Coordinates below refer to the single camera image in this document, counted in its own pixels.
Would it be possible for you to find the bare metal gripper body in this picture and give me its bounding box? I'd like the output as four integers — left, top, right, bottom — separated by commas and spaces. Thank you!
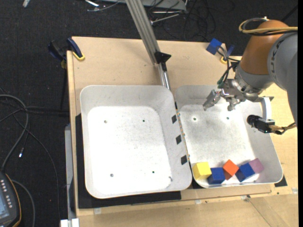
219, 79, 263, 103

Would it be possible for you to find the white plastic tray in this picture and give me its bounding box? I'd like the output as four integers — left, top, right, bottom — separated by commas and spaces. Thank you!
174, 84, 284, 189
79, 84, 193, 200

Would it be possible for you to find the blue cube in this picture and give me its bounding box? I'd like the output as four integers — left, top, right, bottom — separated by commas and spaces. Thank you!
207, 167, 226, 185
235, 162, 256, 183
205, 37, 223, 56

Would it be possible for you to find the orange cube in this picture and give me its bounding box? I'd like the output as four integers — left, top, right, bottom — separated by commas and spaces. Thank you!
222, 159, 240, 181

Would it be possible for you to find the pink cube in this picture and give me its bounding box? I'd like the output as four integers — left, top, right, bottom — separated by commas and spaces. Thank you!
248, 157, 265, 174

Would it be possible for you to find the yellow cube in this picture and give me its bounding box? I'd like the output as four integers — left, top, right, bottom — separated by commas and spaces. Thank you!
191, 161, 213, 181

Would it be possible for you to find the pale wood board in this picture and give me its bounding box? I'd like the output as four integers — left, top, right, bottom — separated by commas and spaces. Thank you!
67, 36, 298, 217

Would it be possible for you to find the black cylinder on white bracket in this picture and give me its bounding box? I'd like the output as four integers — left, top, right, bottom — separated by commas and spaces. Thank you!
246, 96, 276, 134

